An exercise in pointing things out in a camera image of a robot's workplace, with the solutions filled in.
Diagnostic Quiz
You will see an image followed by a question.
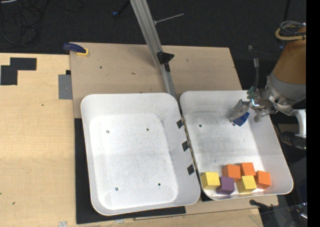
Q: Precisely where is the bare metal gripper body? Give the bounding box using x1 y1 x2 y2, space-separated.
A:
249 88 303 116

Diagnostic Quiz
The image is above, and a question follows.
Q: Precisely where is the blue cube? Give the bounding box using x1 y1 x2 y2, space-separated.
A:
232 111 251 127

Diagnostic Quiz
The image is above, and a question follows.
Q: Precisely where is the white plastic tray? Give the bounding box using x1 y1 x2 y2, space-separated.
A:
80 92 202 217
179 90 294 201

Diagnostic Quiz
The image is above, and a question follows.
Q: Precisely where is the orange cube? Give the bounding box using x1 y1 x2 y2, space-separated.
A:
221 163 242 183
239 162 257 177
254 170 272 190

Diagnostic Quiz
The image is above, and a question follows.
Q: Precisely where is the yellow cube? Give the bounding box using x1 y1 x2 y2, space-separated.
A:
200 171 222 191
236 175 258 195

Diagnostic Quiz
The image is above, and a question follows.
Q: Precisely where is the purple cube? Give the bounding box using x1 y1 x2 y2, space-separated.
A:
216 175 236 196

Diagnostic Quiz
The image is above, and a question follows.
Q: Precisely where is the brown flat board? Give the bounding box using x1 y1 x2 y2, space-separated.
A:
69 42 280 223

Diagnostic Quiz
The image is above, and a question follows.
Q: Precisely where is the black cylinder on white bracket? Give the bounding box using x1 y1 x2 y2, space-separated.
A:
279 109 307 151

